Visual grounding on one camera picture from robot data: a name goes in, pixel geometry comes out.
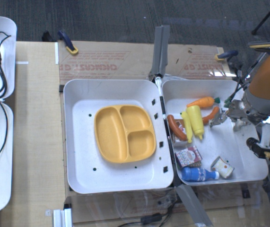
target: gray carpet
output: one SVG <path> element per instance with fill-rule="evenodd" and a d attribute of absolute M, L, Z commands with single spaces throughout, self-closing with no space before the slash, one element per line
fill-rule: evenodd
<path fill-rule="evenodd" d="M 170 25 L 170 44 L 203 44 L 238 50 L 249 67 L 258 53 L 248 42 L 270 40 L 270 0 L 0 0 L 0 16 L 17 24 L 17 40 L 54 39 L 153 43 L 156 26 Z"/>

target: small box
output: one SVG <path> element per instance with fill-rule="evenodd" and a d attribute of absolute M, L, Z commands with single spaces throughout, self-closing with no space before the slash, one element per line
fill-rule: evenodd
<path fill-rule="evenodd" d="M 196 146 L 191 146 L 175 153 L 177 164 L 180 168 L 201 161 L 202 157 Z"/>

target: sausage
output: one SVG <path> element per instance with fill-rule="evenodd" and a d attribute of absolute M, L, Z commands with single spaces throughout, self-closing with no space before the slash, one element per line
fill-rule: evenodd
<path fill-rule="evenodd" d="M 220 108 L 218 106 L 216 106 L 216 107 L 214 107 L 214 109 L 211 111 L 211 113 L 209 115 L 203 117 L 202 118 L 203 124 L 204 125 L 208 124 L 209 121 L 215 117 L 216 113 L 219 112 L 219 109 Z"/>
<path fill-rule="evenodd" d="M 182 132 L 182 130 L 178 127 L 178 125 L 176 124 L 176 122 L 174 120 L 174 117 L 171 114 L 169 114 L 167 116 L 167 121 L 168 121 L 169 127 L 174 132 L 174 134 L 176 135 L 176 137 L 178 137 L 182 141 L 186 141 L 187 140 L 186 134 L 184 134 Z"/>

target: orange carrot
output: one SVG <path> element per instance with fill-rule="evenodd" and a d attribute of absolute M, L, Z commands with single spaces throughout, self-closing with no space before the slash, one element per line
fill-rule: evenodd
<path fill-rule="evenodd" d="M 193 101 L 192 103 L 186 105 L 187 107 L 193 106 L 193 105 L 198 105 L 200 108 L 206 108 L 206 107 L 211 107 L 213 106 L 214 103 L 220 103 L 220 99 L 218 97 L 212 98 L 210 96 L 206 96 L 203 98 L 200 98 L 196 101 Z"/>
<path fill-rule="evenodd" d="M 213 119 L 217 112 L 219 112 L 219 107 L 215 106 L 214 109 L 211 111 L 211 113 L 205 117 L 202 118 L 203 124 L 208 124 L 209 120 Z"/>

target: blue water bottle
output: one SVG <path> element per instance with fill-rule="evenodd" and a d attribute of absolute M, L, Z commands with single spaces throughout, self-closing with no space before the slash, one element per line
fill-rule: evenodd
<path fill-rule="evenodd" d="M 209 172 L 204 168 L 199 167 L 183 167 L 182 179 L 189 182 L 204 182 L 208 179 L 219 179 L 219 172 Z"/>

